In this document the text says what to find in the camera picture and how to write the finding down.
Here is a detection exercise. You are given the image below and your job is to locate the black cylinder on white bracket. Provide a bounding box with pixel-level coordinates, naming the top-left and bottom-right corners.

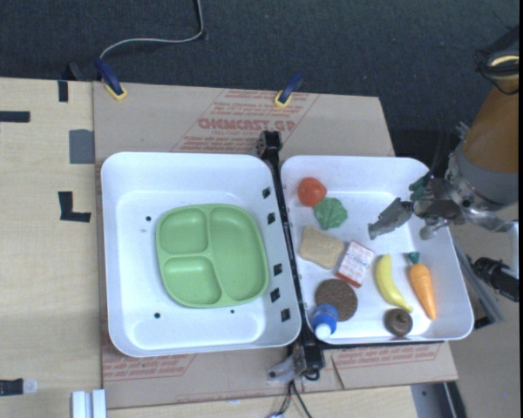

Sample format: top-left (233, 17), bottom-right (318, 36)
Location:
top-left (470, 219), bottom-right (520, 303)

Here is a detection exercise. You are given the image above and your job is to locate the red tomato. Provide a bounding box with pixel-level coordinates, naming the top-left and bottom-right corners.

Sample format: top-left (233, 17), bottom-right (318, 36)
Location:
top-left (296, 177), bottom-right (329, 208)

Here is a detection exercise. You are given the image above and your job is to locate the orange carrot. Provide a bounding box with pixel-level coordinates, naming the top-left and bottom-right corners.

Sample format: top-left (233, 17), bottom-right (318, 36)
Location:
top-left (407, 251), bottom-right (438, 321)

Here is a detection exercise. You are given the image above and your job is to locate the brown doughnut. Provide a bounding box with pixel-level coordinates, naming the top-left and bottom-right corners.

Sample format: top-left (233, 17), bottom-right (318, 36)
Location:
top-left (383, 307), bottom-right (414, 338)

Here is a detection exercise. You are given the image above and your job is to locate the thin black rod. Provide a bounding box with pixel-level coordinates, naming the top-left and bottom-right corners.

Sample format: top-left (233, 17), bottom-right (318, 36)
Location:
top-left (268, 154), bottom-right (316, 347)

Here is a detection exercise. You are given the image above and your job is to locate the black block with thin wires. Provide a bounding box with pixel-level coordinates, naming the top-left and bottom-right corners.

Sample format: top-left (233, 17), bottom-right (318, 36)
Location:
top-left (267, 341), bottom-right (326, 383)
top-left (255, 130), bottom-right (284, 161)

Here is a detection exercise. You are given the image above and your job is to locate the green divided plate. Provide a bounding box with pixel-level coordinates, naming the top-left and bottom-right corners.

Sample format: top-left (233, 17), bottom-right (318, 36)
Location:
top-left (154, 203), bottom-right (271, 310)

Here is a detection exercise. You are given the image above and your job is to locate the red and white carton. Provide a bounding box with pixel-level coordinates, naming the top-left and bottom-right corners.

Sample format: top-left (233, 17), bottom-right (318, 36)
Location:
top-left (335, 239), bottom-right (376, 289)

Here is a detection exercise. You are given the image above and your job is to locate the brown cardboard board red print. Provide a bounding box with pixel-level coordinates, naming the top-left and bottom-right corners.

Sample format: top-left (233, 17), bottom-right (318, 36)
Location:
top-left (92, 80), bottom-right (459, 409)

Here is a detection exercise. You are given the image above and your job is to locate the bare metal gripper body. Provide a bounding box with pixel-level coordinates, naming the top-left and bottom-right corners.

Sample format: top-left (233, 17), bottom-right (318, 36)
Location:
top-left (411, 163), bottom-right (520, 233)

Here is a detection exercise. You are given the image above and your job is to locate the white plastic tray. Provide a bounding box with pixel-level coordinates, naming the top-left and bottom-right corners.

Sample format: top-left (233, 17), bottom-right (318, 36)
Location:
top-left (279, 154), bottom-right (476, 346)
top-left (99, 151), bottom-right (303, 359)

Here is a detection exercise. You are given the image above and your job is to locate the yellow banana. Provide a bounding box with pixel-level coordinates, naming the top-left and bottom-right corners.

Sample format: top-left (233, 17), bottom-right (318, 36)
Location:
top-left (375, 253), bottom-right (414, 314)

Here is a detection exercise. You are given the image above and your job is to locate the brown round biscuit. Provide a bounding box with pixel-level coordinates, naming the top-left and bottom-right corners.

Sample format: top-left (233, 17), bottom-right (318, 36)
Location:
top-left (314, 278), bottom-right (359, 322)

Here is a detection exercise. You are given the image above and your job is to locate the tan bread slice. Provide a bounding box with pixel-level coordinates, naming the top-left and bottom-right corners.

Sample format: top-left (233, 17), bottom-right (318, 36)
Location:
top-left (297, 226), bottom-right (346, 271)

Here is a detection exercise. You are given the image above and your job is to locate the green lettuce leaf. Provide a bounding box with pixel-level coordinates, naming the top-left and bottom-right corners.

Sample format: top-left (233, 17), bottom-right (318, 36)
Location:
top-left (313, 196), bottom-right (349, 231)

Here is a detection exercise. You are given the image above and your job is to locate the blue and white bottle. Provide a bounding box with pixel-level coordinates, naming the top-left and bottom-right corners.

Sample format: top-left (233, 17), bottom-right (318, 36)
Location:
top-left (310, 303), bottom-right (340, 340)

